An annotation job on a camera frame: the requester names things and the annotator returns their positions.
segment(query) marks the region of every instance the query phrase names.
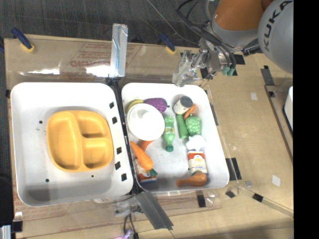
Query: orange carrot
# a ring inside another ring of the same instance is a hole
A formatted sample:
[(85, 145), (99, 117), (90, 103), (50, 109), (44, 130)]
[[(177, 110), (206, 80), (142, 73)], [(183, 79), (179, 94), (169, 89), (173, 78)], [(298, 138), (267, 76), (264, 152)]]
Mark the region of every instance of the orange carrot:
[(148, 147), (148, 145), (152, 142), (152, 141), (145, 141), (145, 140), (142, 140), (139, 144), (140, 148), (145, 151), (146, 148)]
[(194, 113), (195, 109), (196, 109), (196, 104), (193, 104), (184, 114), (184, 120), (187, 119), (190, 114)]
[(136, 145), (133, 141), (130, 141), (131, 147), (138, 158), (141, 167), (146, 170), (151, 170), (153, 168), (153, 161), (152, 159), (143, 151), (138, 145)]

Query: purple eggplant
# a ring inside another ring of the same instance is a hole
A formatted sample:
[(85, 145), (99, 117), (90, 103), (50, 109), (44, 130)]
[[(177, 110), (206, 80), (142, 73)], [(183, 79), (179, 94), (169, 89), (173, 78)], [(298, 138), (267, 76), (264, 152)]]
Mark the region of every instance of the purple eggplant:
[(144, 104), (154, 106), (161, 113), (165, 112), (167, 108), (167, 102), (164, 98), (149, 98), (144, 100)]

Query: blue clamp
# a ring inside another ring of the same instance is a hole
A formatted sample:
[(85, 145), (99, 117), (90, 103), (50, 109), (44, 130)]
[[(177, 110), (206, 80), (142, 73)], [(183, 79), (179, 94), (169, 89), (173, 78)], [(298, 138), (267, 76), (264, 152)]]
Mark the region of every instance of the blue clamp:
[(176, 49), (175, 49), (175, 47), (174, 47), (174, 44), (173, 44), (173, 42), (170, 40), (170, 38), (169, 38), (167, 35), (161, 33), (161, 34), (159, 34), (159, 38), (160, 38), (160, 40), (161, 40), (163, 43), (165, 43), (165, 45), (166, 45), (166, 50), (167, 50), (169, 53), (171, 53), (171, 54), (175, 54), (175, 53), (176, 53)]
[(21, 42), (20, 46), (26, 50), (27, 52), (32, 52), (34, 50), (34, 46), (32, 43), (29, 42), (29, 40), (25, 37), (25, 35), (16, 27), (13, 27), (11, 29), (11, 33), (19, 39)]

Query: white plastic tray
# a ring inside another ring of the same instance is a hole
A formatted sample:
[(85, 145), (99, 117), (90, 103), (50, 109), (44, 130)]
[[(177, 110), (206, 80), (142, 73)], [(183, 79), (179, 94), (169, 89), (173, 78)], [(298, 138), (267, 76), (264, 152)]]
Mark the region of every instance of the white plastic tray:
[[(188, 170), (187, 148), (185, 143), (188, 139), (179, 139), (173, 105), (183, 96), (189, 96), (197, 105), (195, 115), (201, 119), (201, 135), (206, 139), (207, 145), (203, 149), (206, 166), (208, 169), (207, 183), (202, 187), (176, 186), (177, 178), (190, 176)], [(157, 181), (140, 185), (144, 190), (163, 193), (194, 189), (215, 189), (224, 187), (229, 181), (224, 152), (218, 135), (215, 120), (211, 111), (210, 103), (206, 92), (195, 85), (177, 87), (174, 84), (153, 84), (153, 83), (129, 83), (122, 89), (124, 109), (135, 99), (145, 100), (147, 98), (164, 98), (169, 108), (163, 115), (171, 115), (175, 119), (175, 140), (174, 151), (166, 152), (163, 137), (152, 142), (146, 149), (146, 153), (154, 163), (154, 170), (158, 173)], [(139, 140), (129, 131), (129, 139), (135, 142)]]
[[(101, 83), (21, 83), (11, 91), (17, 192), (29, 206), (46, 206), (127, 194), (133, 176), (113, 90)], [(64, 172), (50, 160), (46, 126), (59, 111), (86, 110), (108, 122), (112, 162), (87, 172)]]

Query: white bowl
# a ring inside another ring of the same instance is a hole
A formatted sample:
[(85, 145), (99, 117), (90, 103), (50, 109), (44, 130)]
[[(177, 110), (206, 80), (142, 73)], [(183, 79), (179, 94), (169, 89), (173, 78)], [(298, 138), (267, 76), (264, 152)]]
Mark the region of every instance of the white bowl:
[(128, 112), (127, 122), (132, 134), (145, 141), (160, 138), (165, 129), (162, 114), (149, 104), (134, 105)]

